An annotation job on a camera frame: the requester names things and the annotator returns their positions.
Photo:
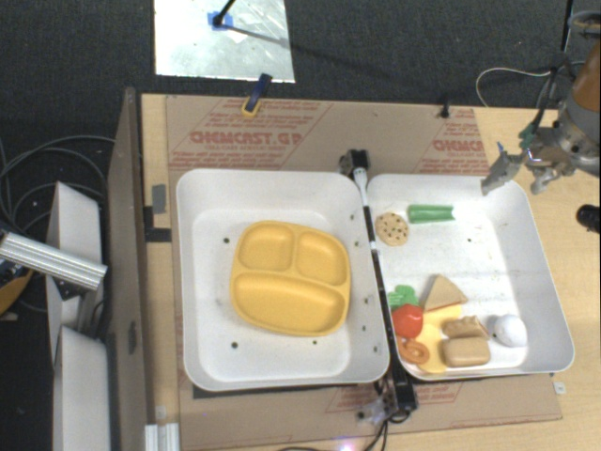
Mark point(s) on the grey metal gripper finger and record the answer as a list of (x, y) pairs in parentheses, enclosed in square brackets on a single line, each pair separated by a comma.
[(498, 173), (547, 176)]

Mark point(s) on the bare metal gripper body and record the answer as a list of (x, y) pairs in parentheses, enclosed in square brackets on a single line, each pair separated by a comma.
[(570, 146)]

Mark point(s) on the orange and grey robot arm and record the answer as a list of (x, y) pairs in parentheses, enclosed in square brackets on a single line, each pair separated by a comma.
[(588, 82)]

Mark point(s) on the green celery stick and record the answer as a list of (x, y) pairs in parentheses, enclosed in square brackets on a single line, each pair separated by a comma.
[(429, 213)]

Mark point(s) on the white plastic tray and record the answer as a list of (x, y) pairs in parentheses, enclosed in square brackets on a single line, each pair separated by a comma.
[(206, 346), (493, 261)]

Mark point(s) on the brown cardboard board red print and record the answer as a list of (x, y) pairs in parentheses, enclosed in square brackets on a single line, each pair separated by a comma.
[(394, 129)]

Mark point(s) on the brown chocolate chip biscuit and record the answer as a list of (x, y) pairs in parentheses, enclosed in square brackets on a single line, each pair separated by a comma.
[(391, 228)]

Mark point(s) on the tan triangular sandwich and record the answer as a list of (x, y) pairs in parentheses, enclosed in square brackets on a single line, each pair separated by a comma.
[(443, 293)]

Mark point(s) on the thin black and white rod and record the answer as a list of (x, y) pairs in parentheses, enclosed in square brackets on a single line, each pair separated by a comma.
[(371, 247)]

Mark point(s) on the green lettuce leaf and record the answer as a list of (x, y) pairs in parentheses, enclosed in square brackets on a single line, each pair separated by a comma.
[(403, 295)]

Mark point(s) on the white egg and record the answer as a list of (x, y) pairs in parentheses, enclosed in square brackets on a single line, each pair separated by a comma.
[(510, 330)]

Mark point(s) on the brown ridged pastry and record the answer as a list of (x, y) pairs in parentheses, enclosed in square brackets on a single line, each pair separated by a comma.
[(465, 327)]

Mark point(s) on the yellow cheese slice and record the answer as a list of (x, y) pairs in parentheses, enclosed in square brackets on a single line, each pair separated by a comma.
[(429, 334)]

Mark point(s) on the brown bread loaf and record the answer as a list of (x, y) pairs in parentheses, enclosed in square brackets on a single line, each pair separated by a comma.
[(466, 352)]

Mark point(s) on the yellow divided plate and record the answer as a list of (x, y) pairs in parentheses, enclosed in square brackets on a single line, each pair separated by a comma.
[(286, 294)]

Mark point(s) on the black cylinder on white bracket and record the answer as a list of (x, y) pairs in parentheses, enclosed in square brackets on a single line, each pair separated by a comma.
[(590, 218)]

